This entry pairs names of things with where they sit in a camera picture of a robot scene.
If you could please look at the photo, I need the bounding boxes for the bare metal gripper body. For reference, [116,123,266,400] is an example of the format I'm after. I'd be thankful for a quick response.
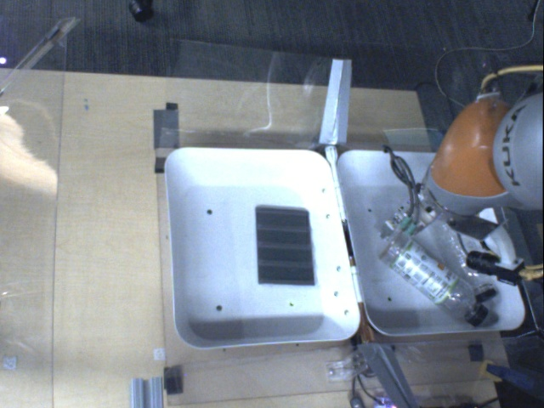
[379,187,443,247]

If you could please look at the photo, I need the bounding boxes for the clear plastic bottle with label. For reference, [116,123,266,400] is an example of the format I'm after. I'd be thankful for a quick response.
[377,239,490,327]

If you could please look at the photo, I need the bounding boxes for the white plastic tray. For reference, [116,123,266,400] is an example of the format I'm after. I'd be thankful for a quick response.
[163,146,362,350]
[336,149,527,337]

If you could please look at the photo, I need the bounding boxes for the black ribbed rectangular block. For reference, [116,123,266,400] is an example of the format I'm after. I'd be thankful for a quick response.
[254,204,317,286]

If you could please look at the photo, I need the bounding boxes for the black cylinder on white bracket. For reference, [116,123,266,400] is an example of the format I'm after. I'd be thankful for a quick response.
[466,218,526,287]

